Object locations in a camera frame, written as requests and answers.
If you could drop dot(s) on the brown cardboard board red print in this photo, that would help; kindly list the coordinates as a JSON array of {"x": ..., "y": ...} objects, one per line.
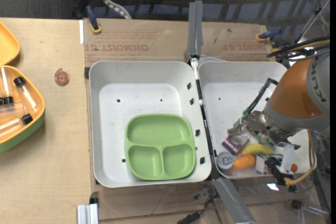
[{"x": 147, "y": 42}]

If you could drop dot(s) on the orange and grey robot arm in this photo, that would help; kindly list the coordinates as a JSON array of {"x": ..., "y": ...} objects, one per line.
[{"x": 294, "y": 97}]

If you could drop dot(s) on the yellow divided plate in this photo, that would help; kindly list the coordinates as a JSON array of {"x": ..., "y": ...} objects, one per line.
[
  {"x": 6, "y": 44},
  {"x": 38, "y": 102}
]

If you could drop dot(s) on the orange ball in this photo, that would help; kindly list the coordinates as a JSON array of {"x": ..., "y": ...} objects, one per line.
[{"x": 294, "y": 168}]

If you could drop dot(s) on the silver can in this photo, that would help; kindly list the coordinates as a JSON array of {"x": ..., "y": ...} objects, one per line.
[{"x": 225, "y": 161}]

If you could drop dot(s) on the pink round disc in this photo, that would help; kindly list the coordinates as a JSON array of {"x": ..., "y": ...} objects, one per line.
[{"x": 62, "y": 76}]

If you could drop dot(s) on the black cylinder on white bracket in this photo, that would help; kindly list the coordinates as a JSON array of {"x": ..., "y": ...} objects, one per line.
[{"x": 287, "y": 157}]

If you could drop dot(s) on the white carton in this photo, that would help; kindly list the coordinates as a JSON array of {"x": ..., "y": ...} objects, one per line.
[{"x": 260, "y": 164}]

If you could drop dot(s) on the clear plastic bottle black cap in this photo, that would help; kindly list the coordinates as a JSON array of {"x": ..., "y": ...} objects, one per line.
[
  {"x": 13, "y": 126},
  {"x": 5, "y": 84},
  {"x": 27, "y": 95},
  {"x": 10, "y": 110}
]

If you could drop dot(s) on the purple and silver packet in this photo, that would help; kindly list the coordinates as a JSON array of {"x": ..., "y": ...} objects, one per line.
[{"x": 233, "y": 144}]

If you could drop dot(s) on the green divided plate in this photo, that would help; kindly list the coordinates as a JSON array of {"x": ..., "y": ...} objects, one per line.
[
  {"x": 26, "y": 140},
  {"x": 157, "y": 133}
]

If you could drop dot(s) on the white plastic tray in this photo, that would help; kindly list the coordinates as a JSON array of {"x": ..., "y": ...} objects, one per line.
[
  {"x": 110, "y": 123},
  {"x": 225, "y": 86}
]

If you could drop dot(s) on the yellow banana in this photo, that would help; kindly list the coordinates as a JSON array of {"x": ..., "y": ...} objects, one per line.
[{"x": 256, "y": 149}]

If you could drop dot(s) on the orange carrot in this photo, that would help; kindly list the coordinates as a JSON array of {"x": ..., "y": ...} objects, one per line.
[{"x": 242, "y": 162}]

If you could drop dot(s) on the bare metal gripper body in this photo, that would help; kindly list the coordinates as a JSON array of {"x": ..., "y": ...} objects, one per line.
[{"x": 256, "y": 122}]

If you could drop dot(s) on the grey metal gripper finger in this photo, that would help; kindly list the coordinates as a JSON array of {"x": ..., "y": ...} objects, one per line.
[{"x": 236, "y": 128}]

